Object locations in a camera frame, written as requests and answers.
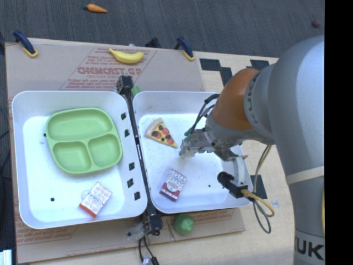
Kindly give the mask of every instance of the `toy carrot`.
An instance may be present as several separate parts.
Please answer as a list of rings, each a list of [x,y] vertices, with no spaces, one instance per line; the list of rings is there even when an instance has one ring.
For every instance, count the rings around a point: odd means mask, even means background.
[[[103,9],[100,6],[97,6],[95,4],[87,4],[87,5],[82,5],[83,9],[89,10],[90,12],[95,12],[95,13],[107,13],[108,11],[106,9]]]

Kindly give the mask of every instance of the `cardboard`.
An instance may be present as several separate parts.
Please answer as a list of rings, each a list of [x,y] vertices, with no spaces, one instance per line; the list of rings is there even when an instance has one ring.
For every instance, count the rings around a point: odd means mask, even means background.
[[[121,75],[131,75],[142,91],[203,91],[198,62],[188,61],[181,50],[146,49],[129,46],[86,44],[57,40],[29,39],[39,52],[31,59],[19,43],[6,44],[11,148],[14,150],[11,102],[22,91],[96,90],[114,91]],[[134,65],[121,64],[108,48],[125,52],[143,50],[144,59]],[[111,220],[75,226],[35,230],[19,215],[15,152],[12,152],[17,261],[28,263],[61,257],[86,255],[129,247],[137,241],[126,236],[126,229],[140,218]],[[195,227],[190,235],[174,231],[174,216],[163,217],[160,236],[151,243],[194,239],[244,231],[239,209],[191,213]]]

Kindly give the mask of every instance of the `small box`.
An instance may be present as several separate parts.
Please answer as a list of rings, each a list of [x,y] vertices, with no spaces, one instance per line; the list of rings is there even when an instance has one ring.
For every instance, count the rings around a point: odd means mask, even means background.
[[[110,198],[111,194],[112,191],[107,189],[101,183],[96,182],[88,194],[83,198],[79,206],[93,217],[96,217],[98,212]]]
[[[186,177],[184,175],[171,169],[159,193],[168,197],[172,201],[176,201],[179,197],[180,191],[185,183],[185,180]]]

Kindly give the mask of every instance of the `gray floor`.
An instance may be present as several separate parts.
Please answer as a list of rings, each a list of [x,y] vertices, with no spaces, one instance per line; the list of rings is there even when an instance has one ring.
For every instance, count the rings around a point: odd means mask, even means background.
[[[83,10],[88,3],[108,14]],[[315,19],[321,21],[317,28]],[[170,49],[183,36],[195,51],[280,57],[292,45],[324,34],[325,0],[0,0],[0,31],[6,41],[15,41],[16,29],[32,38],[119,45],[145,46],[157,37]],[[3,56],[0,107],[2,251],[15,247]]]

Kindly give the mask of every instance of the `banana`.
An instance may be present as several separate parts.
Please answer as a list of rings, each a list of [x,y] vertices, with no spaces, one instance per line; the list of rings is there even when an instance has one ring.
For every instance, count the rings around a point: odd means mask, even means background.
[[[127,64],[134,64],[137,62],[140,62],[145,55],[143,52],[136,52],[133,54],[121,52],[121,51],[115,51],[112,48],[109,48],[108,50],[110,53],[114,55],[114,57],[122,63],[127,63]]]

